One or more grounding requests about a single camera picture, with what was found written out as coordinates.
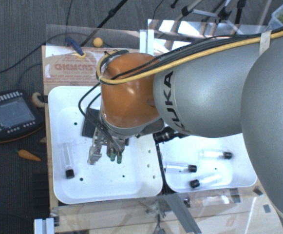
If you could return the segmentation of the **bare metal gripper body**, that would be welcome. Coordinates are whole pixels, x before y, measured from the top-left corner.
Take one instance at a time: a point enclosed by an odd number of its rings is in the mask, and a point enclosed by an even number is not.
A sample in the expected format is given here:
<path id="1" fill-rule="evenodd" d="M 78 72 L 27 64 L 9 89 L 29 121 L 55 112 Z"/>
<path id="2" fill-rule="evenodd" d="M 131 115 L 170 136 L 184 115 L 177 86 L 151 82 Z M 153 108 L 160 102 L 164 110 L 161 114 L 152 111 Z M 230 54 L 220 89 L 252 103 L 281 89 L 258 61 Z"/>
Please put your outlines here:
<path id="1" fill-rule="evenodd" d="M 106 136 L 106 134 L 98 129 L 94 130 L 92 145 L 91 145 L 91 155 L 99 156 L 101 155 L 102 146 L 107 146 L 107 153 L 110 156 L 113 151 L 118 156 L 121 156 L 125 149 L 126 139 L 113 131 L 111 131 L 111 136 Z"/>

